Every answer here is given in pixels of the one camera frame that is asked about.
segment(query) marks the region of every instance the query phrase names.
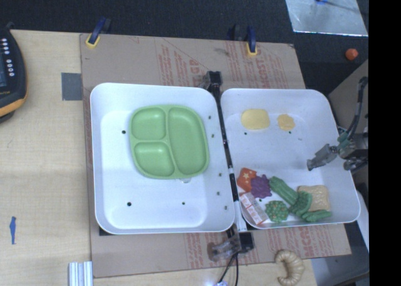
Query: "yellow clamp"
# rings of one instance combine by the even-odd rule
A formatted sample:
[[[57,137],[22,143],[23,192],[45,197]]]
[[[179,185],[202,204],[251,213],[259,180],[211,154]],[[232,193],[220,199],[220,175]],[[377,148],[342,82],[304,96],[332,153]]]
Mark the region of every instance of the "yellow clamp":
[[[251,49],[249,47],[249,43],[246,42],[246,52],[249,56],[255,56],[258,55],[258,48],[255,46],[255,52],[251,52]]]
[[[95,41],[93,44],[89,43],[89,39],[91,38],[91,36],[92,36],[92,34],[89,34],[88,38],[87,38],[86,41],[85,41],[85,44],[86,44],[86,46],[87,46],[88,48],[90,48],[90,49],[92,50],[92,49],[94,49],[94,48],[97,46],[97,44],[99,43],[100,35],[98,35],[96,41]]]

